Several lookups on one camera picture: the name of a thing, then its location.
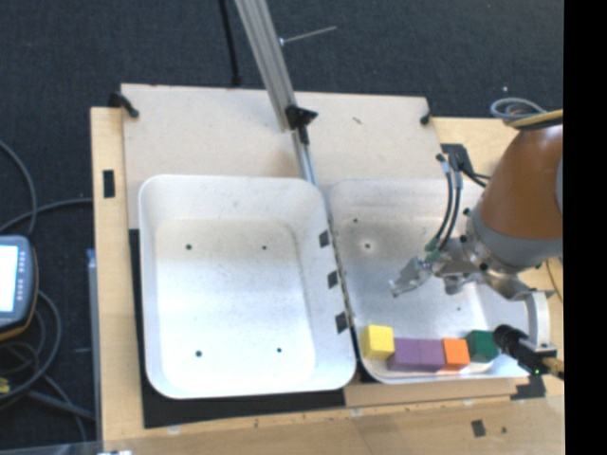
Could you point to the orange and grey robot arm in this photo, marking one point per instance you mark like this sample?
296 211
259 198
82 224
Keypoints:
521 187

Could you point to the green cube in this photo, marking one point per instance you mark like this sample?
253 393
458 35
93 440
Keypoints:
483 345

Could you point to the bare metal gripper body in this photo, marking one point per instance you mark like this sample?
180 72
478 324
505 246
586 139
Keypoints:
474 263

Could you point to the black cylinder on white bracket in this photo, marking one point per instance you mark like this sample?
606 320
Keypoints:
514 341

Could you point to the white plastic tray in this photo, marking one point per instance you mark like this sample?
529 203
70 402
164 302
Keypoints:
379 273
237 292

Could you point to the pale wood board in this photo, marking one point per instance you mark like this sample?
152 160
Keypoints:
213 131

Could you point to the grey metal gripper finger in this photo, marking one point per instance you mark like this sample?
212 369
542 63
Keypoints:
411 275
457 285

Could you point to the purple cube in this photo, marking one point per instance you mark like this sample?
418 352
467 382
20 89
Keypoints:
432 353
407 354

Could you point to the orange cube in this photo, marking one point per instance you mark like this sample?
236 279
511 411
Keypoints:
456 351

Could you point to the yellow cube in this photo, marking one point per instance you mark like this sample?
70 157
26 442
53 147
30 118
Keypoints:
378 341

